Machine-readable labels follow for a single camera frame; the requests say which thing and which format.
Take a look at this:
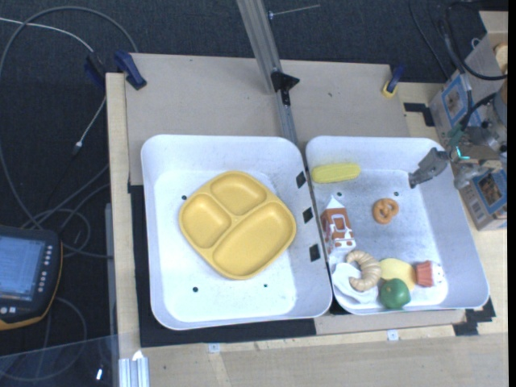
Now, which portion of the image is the brown pretzel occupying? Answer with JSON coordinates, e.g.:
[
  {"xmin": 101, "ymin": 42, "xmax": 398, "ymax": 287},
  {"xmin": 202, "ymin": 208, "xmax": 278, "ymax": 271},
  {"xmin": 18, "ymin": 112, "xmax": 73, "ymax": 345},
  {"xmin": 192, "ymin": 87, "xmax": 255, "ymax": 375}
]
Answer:
[{"xmin": 371, "ymin": 197, "xmax": 401, "ymax": 226}]

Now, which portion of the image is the orange and white cupcake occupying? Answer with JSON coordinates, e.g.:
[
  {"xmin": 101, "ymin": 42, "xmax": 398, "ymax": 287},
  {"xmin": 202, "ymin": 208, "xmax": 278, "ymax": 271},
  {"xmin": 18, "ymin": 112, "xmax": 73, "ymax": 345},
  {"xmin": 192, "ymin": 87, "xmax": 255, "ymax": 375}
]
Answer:
[{"xmin": 414, "ymin": 260, "xmax": 446, "ymax": 289}]

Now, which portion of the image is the yellow divided plate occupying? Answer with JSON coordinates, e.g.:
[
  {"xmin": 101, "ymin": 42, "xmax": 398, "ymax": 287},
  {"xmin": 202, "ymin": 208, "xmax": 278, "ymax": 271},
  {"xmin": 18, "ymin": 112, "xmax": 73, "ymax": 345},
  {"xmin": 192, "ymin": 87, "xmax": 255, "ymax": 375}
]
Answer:
[{"xmin": 178, "ymin": 170, "xmax": 298, "ymax": 281}]

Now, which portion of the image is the brown cardboard board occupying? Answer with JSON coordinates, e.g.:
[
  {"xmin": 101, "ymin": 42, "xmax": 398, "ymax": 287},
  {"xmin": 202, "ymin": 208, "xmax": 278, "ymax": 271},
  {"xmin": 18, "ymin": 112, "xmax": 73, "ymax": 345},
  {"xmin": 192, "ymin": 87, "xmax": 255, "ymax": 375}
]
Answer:
[{"xmin": 123, "ymin": 52, "xmax": 468, "ymax": 336}]

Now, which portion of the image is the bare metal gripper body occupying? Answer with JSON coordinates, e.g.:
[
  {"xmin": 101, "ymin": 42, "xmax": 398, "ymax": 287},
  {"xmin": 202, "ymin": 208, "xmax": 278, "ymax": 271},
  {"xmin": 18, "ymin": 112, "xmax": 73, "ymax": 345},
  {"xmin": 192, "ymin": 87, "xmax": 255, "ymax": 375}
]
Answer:
[{"xmin": 444, "ymin": 124, "xmax": 508, "ymax": 173}]

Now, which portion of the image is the yellow lemon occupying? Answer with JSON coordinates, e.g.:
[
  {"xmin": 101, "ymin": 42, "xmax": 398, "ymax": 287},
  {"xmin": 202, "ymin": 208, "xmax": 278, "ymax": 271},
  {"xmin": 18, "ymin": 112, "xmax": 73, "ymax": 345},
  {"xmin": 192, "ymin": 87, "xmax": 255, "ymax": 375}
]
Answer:
[{"xmin": 378, "ymin": 257, "xmax": 418, "ymax": 293}]

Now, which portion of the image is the white plastic tray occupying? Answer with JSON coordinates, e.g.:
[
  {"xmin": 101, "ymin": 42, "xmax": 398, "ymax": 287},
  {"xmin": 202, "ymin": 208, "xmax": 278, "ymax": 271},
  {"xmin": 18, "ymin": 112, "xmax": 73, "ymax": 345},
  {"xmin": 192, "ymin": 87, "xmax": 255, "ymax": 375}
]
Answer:
[
  {"xmin": 139, "ymin": 134, "xmax": 334, "ymax": 331},
  {"xmin": 305, "ymin": 135, "xmax": 491, "ymax": 317}
]

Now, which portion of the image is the green pepper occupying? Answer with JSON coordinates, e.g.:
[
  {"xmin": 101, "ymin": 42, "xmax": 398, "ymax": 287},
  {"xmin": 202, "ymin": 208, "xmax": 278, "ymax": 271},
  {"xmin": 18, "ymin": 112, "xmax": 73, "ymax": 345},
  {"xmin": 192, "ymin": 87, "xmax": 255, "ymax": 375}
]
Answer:
[{"xmin": 378, "ymin": 277, "xmax": 413, "ymax": 310}]

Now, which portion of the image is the orange and white carton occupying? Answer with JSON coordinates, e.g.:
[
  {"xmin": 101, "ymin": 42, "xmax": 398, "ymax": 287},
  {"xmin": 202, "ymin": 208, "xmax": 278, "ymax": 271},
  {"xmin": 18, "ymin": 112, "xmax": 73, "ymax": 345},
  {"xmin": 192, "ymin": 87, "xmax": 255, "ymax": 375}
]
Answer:
[{"xmin": 319, "ymin": 194, "xmax": 356, "ymax": 258}]

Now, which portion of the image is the beige croissant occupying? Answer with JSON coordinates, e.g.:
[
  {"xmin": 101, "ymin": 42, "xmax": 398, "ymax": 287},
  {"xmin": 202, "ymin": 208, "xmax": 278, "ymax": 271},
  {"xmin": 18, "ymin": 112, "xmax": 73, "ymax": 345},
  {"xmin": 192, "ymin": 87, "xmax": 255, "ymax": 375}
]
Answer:
[{"xmin": 345, "ymin": 249, "xmax": 383, "ymax": 292}]

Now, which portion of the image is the yellow corn cob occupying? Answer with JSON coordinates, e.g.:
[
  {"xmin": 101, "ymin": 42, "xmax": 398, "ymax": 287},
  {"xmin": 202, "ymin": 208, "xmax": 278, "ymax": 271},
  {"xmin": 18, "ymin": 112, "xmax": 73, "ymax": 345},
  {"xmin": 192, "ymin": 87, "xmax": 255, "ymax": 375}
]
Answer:
[{"xmin": 310, "ymin": 162, "xmax": 362, "ymax": 185}]

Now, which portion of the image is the thin black rod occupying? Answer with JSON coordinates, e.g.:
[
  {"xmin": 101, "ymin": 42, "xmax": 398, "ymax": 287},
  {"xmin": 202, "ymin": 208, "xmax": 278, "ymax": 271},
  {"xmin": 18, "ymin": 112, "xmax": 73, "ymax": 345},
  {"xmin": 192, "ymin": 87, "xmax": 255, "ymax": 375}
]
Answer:
[{"xmin": 302, "ymin": 145, "xmax": 335, "ymax": 314}]

